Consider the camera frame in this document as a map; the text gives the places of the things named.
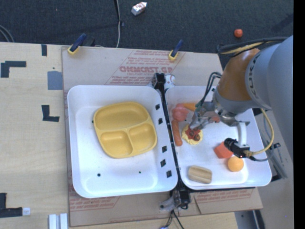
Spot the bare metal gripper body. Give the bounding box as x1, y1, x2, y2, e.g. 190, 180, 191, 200
192, 101, 237, 126

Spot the yellow spaghetti with meatballs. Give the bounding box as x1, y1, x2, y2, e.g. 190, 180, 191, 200
181, 124, 204, 146

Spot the orange-red sausage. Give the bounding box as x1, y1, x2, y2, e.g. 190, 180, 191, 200
172, 120, 183, 147

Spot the pink toy ham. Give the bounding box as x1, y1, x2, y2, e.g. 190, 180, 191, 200
172, 104, 190, 122

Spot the orange carrot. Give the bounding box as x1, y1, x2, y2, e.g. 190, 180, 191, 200
182, 102, 197, 112

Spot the thin black rod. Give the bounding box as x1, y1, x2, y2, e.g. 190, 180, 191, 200
159, 83, 184, 191

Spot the orange cube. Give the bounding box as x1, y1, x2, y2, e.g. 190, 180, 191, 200
213, 141, 234, 159

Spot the tan toy bread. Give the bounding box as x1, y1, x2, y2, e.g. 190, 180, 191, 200
187, 165, 213, 185

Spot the white plastic tray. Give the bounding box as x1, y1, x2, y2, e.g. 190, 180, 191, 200
164, 85, 273, 191
67, 84, 179, 198

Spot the white can with red print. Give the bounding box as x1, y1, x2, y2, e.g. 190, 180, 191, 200
164, 74, 176, 91

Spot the orange ball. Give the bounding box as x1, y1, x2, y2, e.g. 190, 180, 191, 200
227, 156, 245, 172

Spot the yellow divided plate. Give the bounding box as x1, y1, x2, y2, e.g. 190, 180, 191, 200
93, 101, 158, 159

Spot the brown cardboard board, red print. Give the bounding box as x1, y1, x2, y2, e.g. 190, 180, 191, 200
61, 46, 264, 228

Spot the white and brown carton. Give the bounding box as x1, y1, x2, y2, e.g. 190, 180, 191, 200
131, 1, 148, 16

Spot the black cylinder on white bracket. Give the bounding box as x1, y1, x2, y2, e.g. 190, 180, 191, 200
224, 120, 251, 158

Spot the black block with thin wires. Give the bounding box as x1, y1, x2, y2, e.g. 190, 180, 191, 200
175, 188, 192, 207

